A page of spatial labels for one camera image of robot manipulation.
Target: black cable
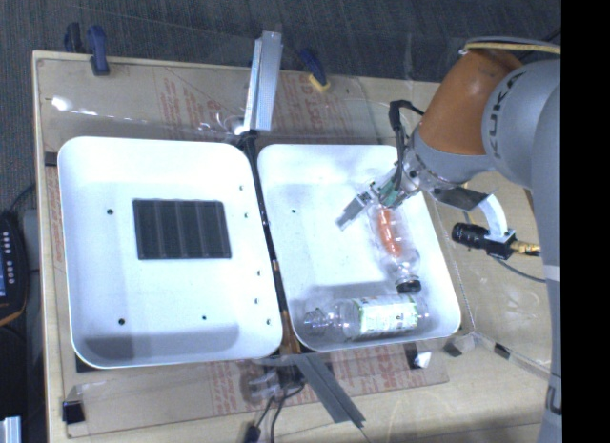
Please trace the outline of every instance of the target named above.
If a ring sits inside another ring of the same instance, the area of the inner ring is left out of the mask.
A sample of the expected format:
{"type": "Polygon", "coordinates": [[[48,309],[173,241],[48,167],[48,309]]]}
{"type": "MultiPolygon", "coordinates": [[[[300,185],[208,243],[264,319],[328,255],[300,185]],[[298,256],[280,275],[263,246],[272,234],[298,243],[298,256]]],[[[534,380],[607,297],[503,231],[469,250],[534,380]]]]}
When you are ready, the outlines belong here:
{"type": "Polygon", "coordinates": [[[275,422],[277,421],[277,417],[279,416],[280,411],[284,407],[285,401],[286,401],[286,397],[283,397],[279,401],[279,404],[277,404],[277,411],[275,412],[274,419],[271,422],[271,429],[270,429],[270,433],[269,433],[269,442],[270,443],[275,443],[275,437],[274,437],[275,422]]]}
{"type": "Polygon", "coordinates": [[[277,404],[277,411],[274,414],[274,419],[271,422],[271,429],[270,429],[270,433],[269,433],[269,442],[270,443],[275,443],[275,437],[274,437],[274,431],[275,431],[275,422],[277,421],[277,417],[279,416],[279,413],[281,412],[282,408],[284,407],[284,403],[286,402],[286,399],[289,399],[291,397],[293,397],[294,395],[297,395],[298,393],[300,393],[303,389],[305,389],[305,384],[301,384],[298,389],[296,391],[294,391],[291,394],[288,395],[284,395],[281,400],[279,401],[279,403],[277,404]]]}
{"type": "Polygon", "coordinates": [[[530,275],[529,273],[525,273],[520,271],[519,269],[515,269],[515,267],[508,265],[506,262],[500,260],[499,258],[492,257],[496,260],[501,266],[506,267],[509,271],[520,275],[521,277],[525,277],[526,279],[533,280],[534,282],[539,282],[540,284],[546,284],[546,279],[541,279],[539,277],[535,277],[534,275],[530,275]]]}
{"type": "Polygon", "coordinates": [[[26,342],[26,337],[23,334],[21,334],[18,330],[16,330],[13,326],[3,325],[2,327],[0,327],[0,329],[2,329],[5,332],[9,332],[10,334],[12,334],[12,336],[17,338],[20,343],[23,343],[24,345],[27,343],[26,342]]]}
{"type": "Polygon", "coordinates": [[[265,416],[267,415],[267,413],[269,412],[269,408],[271,408],[272,403],[275,401],[275,396],[272,395],[269,398],[269,401],[267,401],[267,406],[265,406],[265,410],[263,411],[263,415],[260,416],[260,418],[258,419],[258,422],[256,423],[256,427],[259,428],[260,427],[260,423],[263,422],[263,419],[265,418],[265,416]]]}
{"type": "Polygon", "coordinates": [[[23,198],[25,198],[30,192],[34,191],[35,188],[36,188],[36,183],[34,182],[33,184],[30,184],[25,189],[23,189],[21,192],[19,192],[17,197],[15,197],[14,200],[12,201],[12,203],[10,203],[8,211],[13,212],[13,210],[15,209],[15,207],[17,206],[19,201],[21,201],[23,198]]]}
{"type": "Polygon", "coordinates": [[[407,101],[405,99],[399,99],[397,101],[390,102],[390,110],[388,111],[388,117],[390,118],[390,126],[392,130],[394,130],[396,136],[396,150],[398,153],[398,160],[396,164],[396,173],[392,178],[392,182],[394,183],[394,190],[398,191],[400,187],[400,182],[402,181],[402,164],[403,164],[403,155],[406,147],[406,140],[409,138],[409,135],[405,132],[404,127],[400,121],[400,108],[406,108],[407,110],[411,110],[416,112],[420,116],[423,116],[424,111],[416,108],[411,101],[407,101]]]}
{"type": "Polygon", "coordinates": [[[550,34],[546,35],[544,38],[542,38],[542,41],[552,42],[559,35],[561,35],[561,27],[553,30],[550,34]]]}

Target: white tray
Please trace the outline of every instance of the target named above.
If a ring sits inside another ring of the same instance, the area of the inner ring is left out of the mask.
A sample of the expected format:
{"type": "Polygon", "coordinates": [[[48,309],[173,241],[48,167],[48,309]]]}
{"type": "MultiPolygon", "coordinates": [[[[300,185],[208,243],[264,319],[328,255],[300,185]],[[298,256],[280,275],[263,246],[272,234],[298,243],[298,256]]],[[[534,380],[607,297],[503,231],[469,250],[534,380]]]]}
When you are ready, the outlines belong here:
{"type": "Polygon", "coordinates": [[[258,157],[259,175],[295,334],[316,351],[332,351],[446,337],[460,323],[456,292],[422,194],[399,210],[421,255],[422,294],[432,323],[425,332],[360,342],[333,343],[303,332],[305,312],[325,301],[396,293],[379,266],[366,214],[345,231],[335,224],[367,184],[387,174],[394,147],[380,145],[270,145],[258,157]]]}
{"type": "Polygon", "coordinates": [[[275,284],[241,151],[78,137],[61,148],[58,169],[71,340],[85,362],[107,369],[258,358],[277,349],[275,284]],[[232,257],[138,260],[134,199],[222,202],[232,257]]]}

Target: black electronic device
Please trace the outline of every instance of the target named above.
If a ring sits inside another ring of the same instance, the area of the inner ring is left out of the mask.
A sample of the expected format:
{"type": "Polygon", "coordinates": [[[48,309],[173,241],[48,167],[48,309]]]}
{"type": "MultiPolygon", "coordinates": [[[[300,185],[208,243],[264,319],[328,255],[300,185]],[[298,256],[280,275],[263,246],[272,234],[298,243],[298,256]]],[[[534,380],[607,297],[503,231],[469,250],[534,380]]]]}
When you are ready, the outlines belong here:
{"type": "Polygon", "coordinates": [[[28,260],[15,218],[0,214],[0,326],[26,307],[28,260]]]}

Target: blue clamp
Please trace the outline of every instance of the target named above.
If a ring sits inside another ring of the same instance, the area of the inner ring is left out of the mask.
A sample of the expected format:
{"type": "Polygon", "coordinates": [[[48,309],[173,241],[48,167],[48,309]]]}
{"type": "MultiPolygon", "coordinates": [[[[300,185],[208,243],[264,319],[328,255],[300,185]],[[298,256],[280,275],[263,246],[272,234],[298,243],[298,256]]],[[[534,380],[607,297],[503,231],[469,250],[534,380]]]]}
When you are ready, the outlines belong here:
{"type": "Polygon", "coordinates": [[[298,56],[307,66],[307,69],[312,74],[310,82],[315,85],[320,91],[325,91],[330,87],[330,82],[326,79],[326,73],[322,67],[322,63],[317,59],[314,53],[309,49],[303,49],[298,53],[298,56]]]}
{"type": "Polygon", "coordinates": [[[91,68],[93,75],[108,75],[111,68],[106,60],[106,33],[99,25],[92,25],[87,30],[87,41],[93,52],[91,57],[91,68]]]}

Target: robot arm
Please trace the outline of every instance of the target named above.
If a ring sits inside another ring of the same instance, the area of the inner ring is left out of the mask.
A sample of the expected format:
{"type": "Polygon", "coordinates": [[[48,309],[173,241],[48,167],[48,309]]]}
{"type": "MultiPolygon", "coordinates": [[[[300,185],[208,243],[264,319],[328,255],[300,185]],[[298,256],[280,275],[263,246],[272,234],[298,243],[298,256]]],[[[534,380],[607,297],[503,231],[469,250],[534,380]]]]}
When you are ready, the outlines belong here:
{"type": "MultiPolygon", "coordinates": [[[[396,208],[425,191],[436,201],[463,211],[480,208],[489,230],[458,224],[453,239],[506,259],[519,242],[507,226],[501,205],[492,194],[467,190],[462,184],[483,171],[498,171],[529,190],[553,330],[551,378],[539,443],[560,442],[560,61],[521,65],[508,51],[487,45],[484,39],[477,43],[474,47],[480,48],[463,53],[452,67],[412,136],[402,150],[398,148],[396,168],[359,194],[336,223],[344,229],[372,204],[396,208]]],[[[559,48],[550,48],[559,53],[559,48]]],[[[400,126],[397,107],[401,103],[396,101],[390,108],[395,130],[400,126]]]]}

